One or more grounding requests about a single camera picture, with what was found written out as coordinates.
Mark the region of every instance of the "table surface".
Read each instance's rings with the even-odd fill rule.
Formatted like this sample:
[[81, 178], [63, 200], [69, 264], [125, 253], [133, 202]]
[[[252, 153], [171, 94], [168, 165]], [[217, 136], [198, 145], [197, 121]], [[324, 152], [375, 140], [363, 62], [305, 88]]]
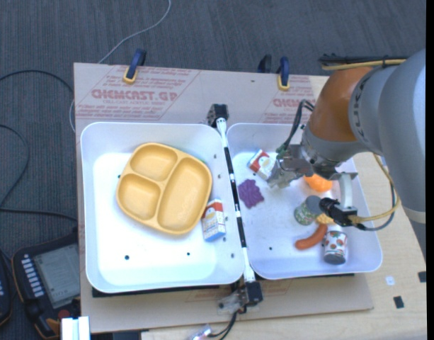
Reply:
[[[104, 64], [94, 65], [96, 70], [102, 70], [106, 74], [105, 68], [109, 67]], [[84, 64], [83, 66], [76, 67], [75, 69], [75, 82], [80, 85], [80, 78], [83, 82], [82, 76], [77, 74], [86, 73], [86, 70], [94, 69], [93, 67]], [[240, 74], [230, 72], [205, 72], [201, 74], [199, 82], [199, 90], [201, 94], [206, 92], [203, 86], [206, 82], [213, 81], [213, 86], [210, 87], [215, 97], [218, 97], [218, 79], [224, 77], [226, 82], [240, 77], [247, 77], [250, 82], [259, 79], [259, 74]], [[323, 76], [308, 76], [307, 77], [311, 86], [314, 97], [319, 95], [319, 92], [324, 85], [326, 78]], [[92, 77], [86, 78], [86, 81], [96, 79]], [[190, 82], [185, 83], [184, 90], [191, 90]], [[227, 90], [231, 90], [231, 82], [223, 86], [222, 90], [226, 90], [222, 94], [227, 94]], [[100, 116], [86, 116], [85, 111], [80, 112], [80, 102], [83, 102], [80, 97], [80, 91], [88, 94], [92, 85], [76, 86], [76, 142], [77, 142], [77, 160], [78, 160], [78, 192], [79, 192], [79, 223], [80, 223], [80, 243], [81, 243], [81, 272], [84, 273], [84, 256], [82, 253], [84, 243], [84, 211], [82, 200], [82, 179], [81, 179], [81, 157], [79, 150], [79, 141], [81, 131], [88, 124], [96, 121], [107, 120], [111, 121], [111, 117]], [[234, 92], [240, 92], [240, 87], [234, 86]], [[270, 116], [276, 115], [270, 109]], [[156, 119], [158, 121], [170, 121], [168, 114], [171, 113], [169, 107], [165, 108], [165, 114], [159, 115]], [[245, 122], [249, 115], [247, 113], [235, 113], [233, 117], [239, 122]], [[268, 115], [262, 116], [263, 119], [270, 119]], [[176, 122], [180, 122], [181, 118], [175, 118]], [[254, 122], [262, 122], [262, 120], [255, 119]], [[365, 200], [372, 215], [383, 213], [391, 207], [391, 195], [389, 191], [389, 184], [384, 177], [384, 174], [377, 166], [374, 157], [369, 153], [357, 154], [354, 157], [355, 166], [358, 170], [361, 186], [365, 194]], [[374, 272], [366, 273], [365, 279], [372, 296], [373, 308], [371, 310], [352, 311], [352, 312], [332, 312], [329, 314], [313, 314], [302, 315], [295, 317], [278, 317], [269, 319], [256, 319], [237, 321], [225, 339], [427, 339], [427, 299], [426, 299], [426, 281], [420, 279], [419, 273], [426, 274], [426, 263], [424, 261], [418, 241], [402, 208], [399, 208], [394, 216], [392, 223], [386, 228], [380, 230], [378, 238], [382, 247], [383, 260], [379, 269]], [[84, 295], [84, 289], [88, 290], [88, 283], [83, 284], [82, 281], [82, 307], [84, 301], [91, 302], [88, 297]], [[396, 306], [395, 299], [402, 301], [402, 306]], [[121, 309], [123, 311], [130, 311], [131, 309]], [[85, 314], [90, 317], [91, 328], [93, 324], [93, 314]], [[219, 322], [211, 324], [214, 332], [226, 326], [225, 323]], [[191, 334], [199, 330], [199, 325], [190, 325], [182, 327], [167, 327], [149, 329], [141, 333], [142, 340], [170, 340], [170, 339], [187, 339]], [[130, 328], [114, 328], [114, 331], [124, 331]]]

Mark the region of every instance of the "white cable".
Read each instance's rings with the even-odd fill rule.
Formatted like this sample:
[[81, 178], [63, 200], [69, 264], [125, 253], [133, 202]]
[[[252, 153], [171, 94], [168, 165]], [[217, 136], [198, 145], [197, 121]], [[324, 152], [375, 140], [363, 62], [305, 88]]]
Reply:
[[[104, 60], [106, 60], [110, 55], [112, 55], [124, 42], [126, 42], [127, 40], [147, 32], [148, 30], [151, 30], [152, 28], [155, 28], [156, 26], [158, 26], [164, 19], [165, 17], [168, 15], [169, 11], [171, 10], [171, 0], [168, 0], [168, 8], [165, 11], [165, 14], [161, 17], [161, 19], [159, 21], [157, 21], [154, 25], [149, 26], [148, 28], [145, 28], [143, 30], [140, 30], [136, 33], [133, 33], [131, 35], [129, 35], [128, 37], [122, 39], [112, 50], [110, 50], [110, 52], [108, 52], [108, 54], [103, 57], [98, 63], [102, 63]], [[75, 100], [72, 101], [72, 104], [70, 105], [70, 109], [69, 109], [69, 122], [70, 122], [70, 126], [72, 127], [72, 130], [75, 132], [75, 127], [74, 124], [72, 122], [72, 108], [74, 107], [74, 102]]]
[[159, 21], [157, 21], [154, 25], [151, 25], [151, 26], [149, 26], [148, 28], [146, 28], [146, 29], [143, 29], [143, 30], [140, 30], [139, 32], [136, 32], [136, 33], [134, 33], [134, 34], [131, 34], [131, 35], [129, 35], [128, 37], [126, 37], [126, 38], [124, 38], [124, 39], [122, 39], [112, 50], [110, 50], [110, 52], [105, 56], [105, 57], [103, 57], [98, 63], [100, 64], [100, 63], [102, 63], [104, 60], [106, 60], [110, 55], [112, 55], [113, 53], [114, 53], [114, 51], [115, 50], [117, 50], [124, 42], [126, 42], [127, 40], [129, 40], [129, 39], [131, 39], [131, 38], [133, 38], [133, 37], [135, 37], [135, 36], [137, 36], [137, 35], [139, 35], [139, 34], [141, 34], [141, 33], [145, 33], [145, 32], [147, 32], [148, 30], [151, 30], [152, 28], [155, 28], [156, 26], [158, 26], [164, 19], [165, 19], [165, 17], [168, 15], [168, 13], [169, 13], [169, 11], [170, 11], [170, 9], [171, 9], [171, 0], [168, 0], [168, 8], [167, 8], [167, 10], [166, 10], [166, 12], [165, 12], [165, 14], [161, 17], [161, 19], [159, 20]]

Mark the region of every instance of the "handheld device screen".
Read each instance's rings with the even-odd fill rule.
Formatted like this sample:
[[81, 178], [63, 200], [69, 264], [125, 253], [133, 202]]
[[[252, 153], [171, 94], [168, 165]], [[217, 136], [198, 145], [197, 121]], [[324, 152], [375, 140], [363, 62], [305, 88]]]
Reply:
[[77, 244], [38, 254], [33, 259], [54, 309], [70, 303], [80, 293]]

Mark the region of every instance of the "yellow and black clamp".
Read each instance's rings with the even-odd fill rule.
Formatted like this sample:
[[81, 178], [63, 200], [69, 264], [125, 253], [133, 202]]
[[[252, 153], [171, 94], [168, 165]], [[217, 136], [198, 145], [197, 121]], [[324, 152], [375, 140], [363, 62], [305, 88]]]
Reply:
[[138, 74], [137, 67], [139, 65], [144, 65], [145, 60], [146, 50], [137, 49], [133, 55], [132, 63], [130, 63], [130, 66], [125, 70], [122, 80], [127, 84], [134, 84]]
[[281, 57], [280, 67], [276, 71], [278, 74], [278, 88], [281, 91], [287, 91], [290, 88], [289, 85], [289, 59], [287, 57]]

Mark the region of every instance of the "cardboard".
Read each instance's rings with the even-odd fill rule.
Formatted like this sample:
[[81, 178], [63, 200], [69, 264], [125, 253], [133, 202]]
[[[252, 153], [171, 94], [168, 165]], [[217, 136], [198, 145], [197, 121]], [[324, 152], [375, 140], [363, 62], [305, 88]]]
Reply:
[[[290, 89], [278, 89], [275, 74], [138, 68], [134, 84], [122, 76], [127, 66], [74, 65], [75, 133], [79, 205], [81, 312], [92, 333], [226, 322], [217, 300], [229, 286], [93, 297], [84, 263], [84, 201], [80, 134], [94, 122], [206, 123], [212, 104], [226, 104], [228, 125], [293, 122], [301, 99], [315, 102], [326, 77], [290, 76]], [[303, 121], [309, 117], [305, 111]], [[372, 308], [365, 276], [263, 280], [264, 301], [240, 316], [262, 319]]]

